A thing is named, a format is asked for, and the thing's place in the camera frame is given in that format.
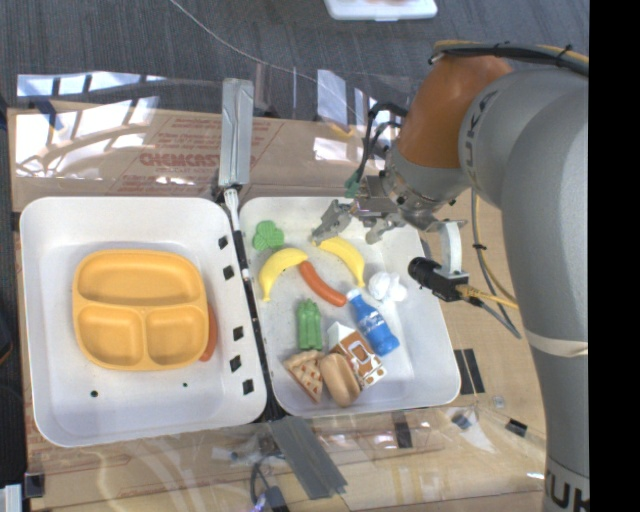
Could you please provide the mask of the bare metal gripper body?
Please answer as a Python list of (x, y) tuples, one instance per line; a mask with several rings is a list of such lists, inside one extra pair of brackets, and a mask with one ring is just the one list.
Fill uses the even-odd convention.
[(349, 213), (363, 224), (381, 229), (410, 225), (428, 231), (447, 202), (447, 180), (435, 174), (364, 175), (349, 178)]

